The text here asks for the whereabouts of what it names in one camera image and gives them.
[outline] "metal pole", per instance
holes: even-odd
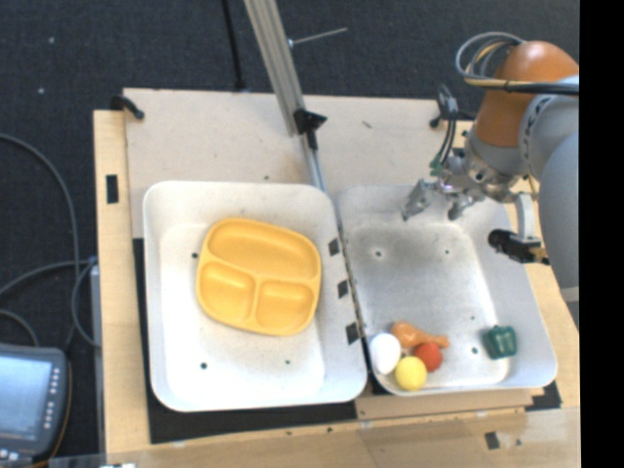
[[[314,40],[320,40],[321,38],[328,38],[329,36],[334,36],[339,33],[344,33],[348,31],[348,27],[340,27],[339,29],[333,29],[332,31],[326,31],[324,33],[318,33],[312,36],[306,36],[305,38],[298,38],[296,40],[289,39],[289,47],[294,47],[295,45],[299,45],[301,43],[312,42]]]
[[[299,135],[294,114],[301,109],[305,110],[305,103],[277,3],[275,0],[244,2],[287,130],[290,135]],[[307,137],[301,139],[312,182],[325,191],[316,148],[310,147]]]

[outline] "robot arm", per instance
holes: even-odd
[[[464,67],[471,47],[477,50]],[[500,53],[504,60],[486,76],[488,63]],[[578,64],[549,43],[486,33],[460,48],[456,67],[466,82],[487,89],[486,95],[465,146],[441,150],[432,162],[438,179],[422,179],[414,187],[404,219],[425,210],[435,192],[448,197],[449,219],[486,198],[515,203],[519,217],[530,218],[530,200],[512,187],[531,174],[540,182],[536,197],[549,262],[564,299],[578,300]],[[543,261],[543,249],[524,230],[527,225],[530,231],[529,222],[520,221],[520,234],[490,236],[490,243],[519,261]]]

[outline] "green pepper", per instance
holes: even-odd
[[[516,332],[511,326],[494,326],[486,333],[484,340],[492,359],[516,355]]]

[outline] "screen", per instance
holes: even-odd
[[[35,440],[52,363],[0,356],[0,434]]]

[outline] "white tray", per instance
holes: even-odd
[[[312,323],[293,336],[267,336],[212,320],[195,294],[202,241],[217,221],[243,216],[312,240],[323,264]],[[179,411],[240,410],[346,402],[367,381],[362,345],[349,342],[356,321],[330,198],[309,185],[168,181],[143,203],[151,383]]]
[[[550,383],[557,361],[526,268],[488,244],[492,229],[509,229],[505,208],[491,200],[447,219],[442,196],[404,221],[408,186],[354,187],[338,198],[346,255],[366,342],[406,320],[446,334],[442,366],[425,387],[402,390],[392,374],[375,373],[401,396],[537,388]],[[518,351],[493,360],[483,344],[494,325],[512,326]]]

